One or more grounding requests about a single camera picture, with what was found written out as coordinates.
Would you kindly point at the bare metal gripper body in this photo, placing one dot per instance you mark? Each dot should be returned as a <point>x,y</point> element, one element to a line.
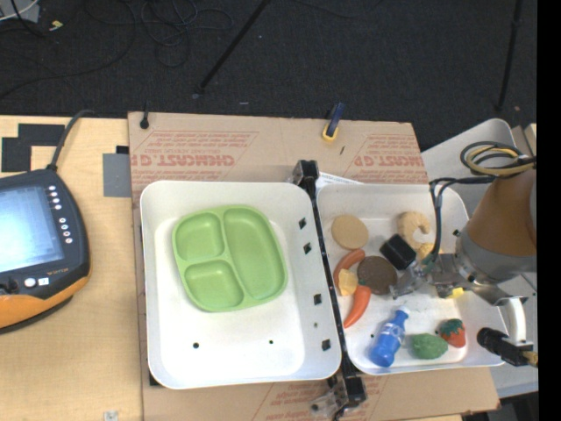
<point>449,272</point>

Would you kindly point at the white plastic tray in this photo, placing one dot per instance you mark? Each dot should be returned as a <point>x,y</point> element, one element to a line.
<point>245,344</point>
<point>425,314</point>

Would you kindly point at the red strawberry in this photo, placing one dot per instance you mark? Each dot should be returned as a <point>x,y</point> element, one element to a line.
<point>453,332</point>

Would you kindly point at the yellow cheese piece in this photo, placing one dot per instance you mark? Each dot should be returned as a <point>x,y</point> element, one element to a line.
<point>348,282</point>

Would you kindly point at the brown round biscuit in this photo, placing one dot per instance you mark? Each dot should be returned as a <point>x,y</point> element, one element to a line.
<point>376,274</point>

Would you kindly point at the black cylinder on white bracket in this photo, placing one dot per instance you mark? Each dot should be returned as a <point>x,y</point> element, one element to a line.
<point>517,323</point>

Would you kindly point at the green divided plate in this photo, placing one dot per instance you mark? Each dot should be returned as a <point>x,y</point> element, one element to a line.
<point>245,252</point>

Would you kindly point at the thin black rod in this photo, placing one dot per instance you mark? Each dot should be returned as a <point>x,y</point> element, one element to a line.
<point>326,270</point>

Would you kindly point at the brown cardboard board red print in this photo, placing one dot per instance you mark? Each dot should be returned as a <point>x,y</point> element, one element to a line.
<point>271,156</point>

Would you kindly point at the orange sausage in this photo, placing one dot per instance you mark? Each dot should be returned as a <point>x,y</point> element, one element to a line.
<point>348,259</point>

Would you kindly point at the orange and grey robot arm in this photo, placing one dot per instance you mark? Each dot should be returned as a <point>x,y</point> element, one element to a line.
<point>499,217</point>

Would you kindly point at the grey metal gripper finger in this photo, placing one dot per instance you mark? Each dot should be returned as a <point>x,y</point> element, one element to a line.
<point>421,270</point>
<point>405,285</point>

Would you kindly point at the green broccoli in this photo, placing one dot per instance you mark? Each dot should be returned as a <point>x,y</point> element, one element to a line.
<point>428,346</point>

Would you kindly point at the black cube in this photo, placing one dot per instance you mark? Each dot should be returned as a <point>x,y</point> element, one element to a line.
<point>398,251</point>

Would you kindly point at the blue bottle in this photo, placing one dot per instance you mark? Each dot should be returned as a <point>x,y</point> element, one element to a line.
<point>389,336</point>

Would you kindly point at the tan round biscuit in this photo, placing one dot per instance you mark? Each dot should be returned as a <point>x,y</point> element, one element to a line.
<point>350,231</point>

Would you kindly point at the orange carrot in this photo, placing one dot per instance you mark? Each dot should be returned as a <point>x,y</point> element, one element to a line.
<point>359,303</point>

